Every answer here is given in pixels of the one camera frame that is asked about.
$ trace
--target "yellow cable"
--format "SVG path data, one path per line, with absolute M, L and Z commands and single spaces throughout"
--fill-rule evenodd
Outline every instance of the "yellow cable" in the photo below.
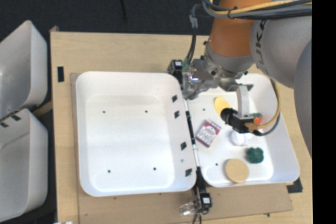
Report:
M 276 85 L 275 82 L 274 82 L 274 88 L 275 88 L 275 92 L 276 92 L 276 96 L 277 96 L 277 102 L 278 102 L 277 111 L 276 111 L 275 115 L 273 116 L 273 118 L 269 122 L 261 124 L 261 125 L 255 124 L 253 122 L 245 123 L 245 126 L 248 128 L 248 130 L 250 132 L 268 127 L 278 118 L 278 116 L 280 114 L 280 95 L 279 95 L 279 91 L 278 91 L 278 88 L 277 88 L 277 85 Z
M 212 8 L 209 8 L 209 9 L 215 14 L 227 15 L 229 12 L 230 12 L 230 14 L 250 12 L 250 11 L 256 10 L 256 9 L 269 8 L 269 7 L 282 5 L 282 4 L 286 4 L 286 3 L 292 3 L 292 2 L 295 2 L 295 1 L 298 1 L 298 0 L 283 0 L 283 1 L 267 2 L 267 3 L 263 3 L 263 4 L 258 4 L 258 5 L 249 6 L 249 7 L 245 7 L 245 8 L 232 9 L 232 10 L 228 10 L 228 11 L 216 11 L 216 10 L 213 10 Z M 305 4 L 306 5 L 312 5 L 312 2 L 305 3 Z

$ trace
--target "wooden board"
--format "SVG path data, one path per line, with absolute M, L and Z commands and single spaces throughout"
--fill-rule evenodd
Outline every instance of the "wooden board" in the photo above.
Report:
M 198 37 L 195 57 L 203 54 L 207 37 Z M 183 59 L 191 36 L 51 33 L 58 221 L 86 223 L 181 223 L 178 206 L 191 192 L 94 198 L 81 190 L 76 172 L 70 74 L 95 71 L 161 72 L 172 59 Z M 258 72 L 254 67 L 251 72 Z M 303 193 L 288 195 L 284 184 L 208 188 L 214 206 L 203 220 L 226 223 L 311 223 L 311 158 L 298 126 L 291 89 L 280 87 L 282 113 L 301 168 Z M 269 212 L 279 212 L 265 217 Z M 222 223 L 211 220 L 205 223 Z

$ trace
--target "white ball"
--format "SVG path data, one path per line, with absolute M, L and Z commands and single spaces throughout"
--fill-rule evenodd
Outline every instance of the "white ball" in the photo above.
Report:
M 231 142 L 236 146 L 247 146 L 248 141 L 253 137 L 251 133 L 238 133 L 232 131 L 230 134 Z

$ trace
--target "empty white tray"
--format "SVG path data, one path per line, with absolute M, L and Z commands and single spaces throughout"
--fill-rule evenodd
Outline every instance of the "empty white tray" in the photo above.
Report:
M 86 72 L 76 81 L 79 177 L 92 196 L 185 191 L 196 165 L 178 81 Z
M 0 222 L 43 204 L 48 185 L 48 133 L 23 109 L 0 125 Z
M 0 119 L 47 94 L 47 43 L 29 20 L 0 43 Z
M 254 85 L 249 91 L 250 112 L 261 113 L 262 123 L 272 119 L 277 108 L 277 99 L 270 80 L 263 75 L 250 73 L 237 82 Z M 299 177 L 300 168 L 282 117 L 272 133 L 262 137 L 254 135 L 247 146 L 236 146 L 230 140 L 232 128 L 225 124 L 214 108 L 216 97 L 225 98 L 238 110 L 237 94 L 224 92 L 219 87 L 202 92 L 194 100 L 188 100 L 195 134 L 207 119 L 222 127 L 209 148 L 196 141 L 202 175 L 206 182 L 215 187 L 228 187 L 295 181 Z M 246 161 L 246 150 L 250 147 L 260 147 L 264 151 L 263 162 L 251 164 Z M 225 165 L 231 158 L 241 159 L 248 166 L 249 176 L 244 183 L 234 184 L 226 177 Z

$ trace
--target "small packet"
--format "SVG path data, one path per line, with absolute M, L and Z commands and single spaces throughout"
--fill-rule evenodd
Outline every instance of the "small packet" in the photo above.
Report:
M 211 120 L 207 120 L 203 123 L 202 127 L 197 133 L 196 139 L 206 147 L 210 147 L 220 131 L 220 126 Z

